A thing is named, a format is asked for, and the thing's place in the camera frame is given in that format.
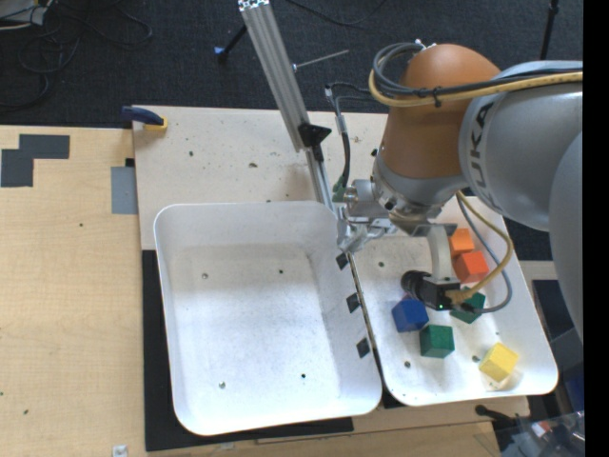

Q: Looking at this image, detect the black cylinder on white bracket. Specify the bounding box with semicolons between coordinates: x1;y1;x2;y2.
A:
401;223;462;312

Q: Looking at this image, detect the yellow cube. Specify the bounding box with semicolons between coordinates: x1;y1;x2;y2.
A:
479;342;521;384

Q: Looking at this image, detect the dark orange cube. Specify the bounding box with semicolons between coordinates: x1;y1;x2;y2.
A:
453;250;491;284

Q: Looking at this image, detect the light orange cube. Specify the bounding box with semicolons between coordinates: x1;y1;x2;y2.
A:
448;228;476;257

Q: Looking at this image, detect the pale wood board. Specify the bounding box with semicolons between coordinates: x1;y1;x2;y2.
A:
131;106;559;436

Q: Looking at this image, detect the blue cube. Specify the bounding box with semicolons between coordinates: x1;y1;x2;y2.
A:
390;297;430;334

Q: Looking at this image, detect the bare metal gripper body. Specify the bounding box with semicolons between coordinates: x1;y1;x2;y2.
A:
342;179;443;235

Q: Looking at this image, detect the white plastic tray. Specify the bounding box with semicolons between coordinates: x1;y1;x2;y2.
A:
348;194;560;407
152;200;383;437

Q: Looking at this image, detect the green cube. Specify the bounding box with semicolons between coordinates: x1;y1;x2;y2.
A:
450;291;487;325
418;324;456;359

